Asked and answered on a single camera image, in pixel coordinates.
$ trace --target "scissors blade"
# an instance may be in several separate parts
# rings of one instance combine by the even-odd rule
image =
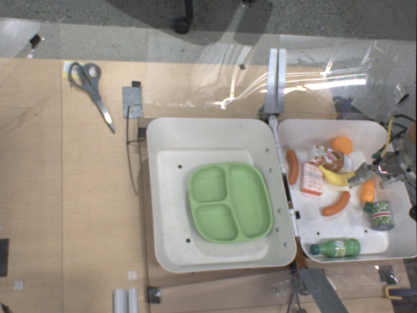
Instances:
[[[107,111],[107,108],[104,105],[103,101],[101,99],[97,100],[96,104],[98,106],[98,109],[100,109],[100,113],[103,115],[104,120],[109,125],[109,128],[111,129],[111,131],[113,131],[113,133],[115,133],[115,127],[113,126],[113,122],[111,121],[110,114]]]

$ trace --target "bottle cap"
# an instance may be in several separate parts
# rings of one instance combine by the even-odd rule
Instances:
[[[311,245],[310,246],[310,253],[311,253],[311,255],[319,255],[320,254],[319,245]]]
[[[364,205],[364,211],[368,212],[368,213],[372,213],[373,212],[373,205],[372,203],[369,203],[368,201],[365,203]]]

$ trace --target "bottle label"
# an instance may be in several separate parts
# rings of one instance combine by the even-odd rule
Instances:
[[[334,241],[334,247],[336,249],[335,257],[341,258],[346,254],[346,247],[343,240],[335,240]]]

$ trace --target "orange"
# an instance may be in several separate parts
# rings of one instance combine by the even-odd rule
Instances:
[[[349,155],[353,151],[353,143],[348,137],[337,137],[333,140],[332,148],[335,151],[343,152]]]

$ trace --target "sausage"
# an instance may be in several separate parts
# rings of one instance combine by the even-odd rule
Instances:
[[[372,203],[375,199],[375,177],[366,181],[360,189],[360,201],[362,203]]]
[[[336,213],[342,211],[345,206],[347,205],[347,202],[350,200],[351,198],[351,194],[347,191],[343,191],[340,195],[339,200],[328,207],[325,207],[322,211],[321,214],[323,216],[332,216],[335,215]]]
[[[285,155],[289,165],[288,183],[293,185],[297,182],[298,178],[298,159],[293,149],[289,149]]]

